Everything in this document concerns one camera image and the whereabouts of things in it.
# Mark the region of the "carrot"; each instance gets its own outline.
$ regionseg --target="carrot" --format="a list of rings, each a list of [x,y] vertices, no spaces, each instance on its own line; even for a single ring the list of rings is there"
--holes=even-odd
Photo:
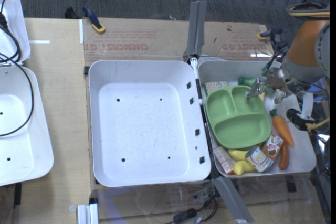
[[[289,163],[289,151],[288,151],[288,144],[287,141],[284,141],[282,143],[282,146],[280,148],[280,162],[279,162],[279,168],[281,170],[285,170],[288,167]]]
[[[271,110],[269,113],[273,117],[272,124],[273,124],[275,130],[277,130],[280,137],[283,140],[287,141],[288,144],[290,144],[291,146],[294,146],[293,137],[290,134],[287,123],[285,122],[283,117],[278,116],[277,111],[275,109]]]

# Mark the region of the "white strip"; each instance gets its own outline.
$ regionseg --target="white strip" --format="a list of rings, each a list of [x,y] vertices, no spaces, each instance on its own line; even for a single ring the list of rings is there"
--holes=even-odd
[[[79,43],[84,43],[84,34],[83,34],[83,19],[79,20]]]
[[[50,40],[30,40],[30,44],[50,44]]]

